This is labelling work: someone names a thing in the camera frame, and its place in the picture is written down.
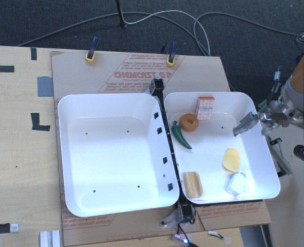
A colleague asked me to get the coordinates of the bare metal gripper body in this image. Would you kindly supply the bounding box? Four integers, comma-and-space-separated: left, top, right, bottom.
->
258, 95, 304, 129

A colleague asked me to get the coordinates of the yellow potato crisp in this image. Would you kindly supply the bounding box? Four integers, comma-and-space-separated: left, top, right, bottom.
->
222, 148, 241, 173

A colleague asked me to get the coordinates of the orange and white carton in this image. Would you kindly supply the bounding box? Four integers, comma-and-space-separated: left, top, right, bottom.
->
195, 95, 216, 121

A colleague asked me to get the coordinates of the white plastic tray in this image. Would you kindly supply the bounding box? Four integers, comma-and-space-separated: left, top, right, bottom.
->
57, 93, 181, 218
163, 91, 282, 205

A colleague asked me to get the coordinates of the clear plastic packet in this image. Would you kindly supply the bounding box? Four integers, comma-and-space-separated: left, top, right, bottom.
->
225, 171, 248, 198

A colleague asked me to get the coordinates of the orange doughnut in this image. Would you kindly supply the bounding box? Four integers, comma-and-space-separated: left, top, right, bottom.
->
178, 113, 200, 133

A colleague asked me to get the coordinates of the green chili pepper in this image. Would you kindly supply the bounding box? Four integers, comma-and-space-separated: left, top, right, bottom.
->
171, 120, 193, 150

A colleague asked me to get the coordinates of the thin black and white rod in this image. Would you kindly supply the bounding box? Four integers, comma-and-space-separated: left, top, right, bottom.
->
157, 94, 187, 203

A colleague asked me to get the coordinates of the brown cardboard board red print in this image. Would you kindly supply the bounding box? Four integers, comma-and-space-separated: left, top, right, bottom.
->
50, 50, 272, 247

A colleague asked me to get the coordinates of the black cylinder on white bracket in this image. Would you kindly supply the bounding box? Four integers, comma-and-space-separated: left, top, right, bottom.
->
266, 135, 304, 178

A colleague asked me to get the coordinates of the black block with thin wires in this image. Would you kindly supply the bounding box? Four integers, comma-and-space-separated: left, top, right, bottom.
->
179, 201, 196, 223
150, 78, 166, 97

